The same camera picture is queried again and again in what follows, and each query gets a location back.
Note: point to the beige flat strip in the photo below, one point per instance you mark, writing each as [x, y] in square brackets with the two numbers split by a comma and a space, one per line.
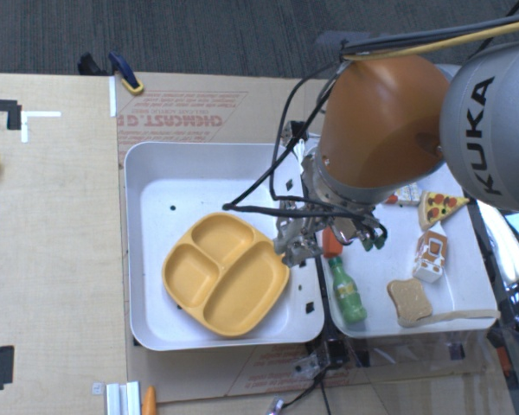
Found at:
[458, 316]

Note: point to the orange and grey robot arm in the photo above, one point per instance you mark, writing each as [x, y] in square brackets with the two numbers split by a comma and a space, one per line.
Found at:
[385, 119]

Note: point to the brown cardboard board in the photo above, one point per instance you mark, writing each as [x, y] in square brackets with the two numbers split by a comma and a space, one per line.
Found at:
[177, 115]

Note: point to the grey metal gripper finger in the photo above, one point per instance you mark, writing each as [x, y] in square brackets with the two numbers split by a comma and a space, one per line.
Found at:
[302, 255]
[282, 244]

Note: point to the yellow divided plate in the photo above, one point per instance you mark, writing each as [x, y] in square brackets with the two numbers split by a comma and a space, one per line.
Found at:
[233, 283]

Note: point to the brown bread slice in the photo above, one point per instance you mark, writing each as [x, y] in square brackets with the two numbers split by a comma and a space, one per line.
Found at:
[410, 299]

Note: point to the orange and white carton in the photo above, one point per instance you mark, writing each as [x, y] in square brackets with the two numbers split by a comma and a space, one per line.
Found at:
[432, 253]

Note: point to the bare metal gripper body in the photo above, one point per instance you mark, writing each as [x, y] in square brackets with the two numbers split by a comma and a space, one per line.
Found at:
[345, 230]

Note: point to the white plastic tray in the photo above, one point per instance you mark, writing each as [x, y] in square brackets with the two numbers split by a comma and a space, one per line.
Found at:
[385, 257]
[164, 249]

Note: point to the pizza slice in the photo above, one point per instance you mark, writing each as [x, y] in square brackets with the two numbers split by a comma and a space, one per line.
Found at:
[434, 210]

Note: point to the green plastic bottle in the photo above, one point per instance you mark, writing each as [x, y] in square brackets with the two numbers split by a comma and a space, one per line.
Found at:
[349, 296]

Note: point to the small white carton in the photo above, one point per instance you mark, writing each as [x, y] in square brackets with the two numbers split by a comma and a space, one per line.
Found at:
[408, 195]

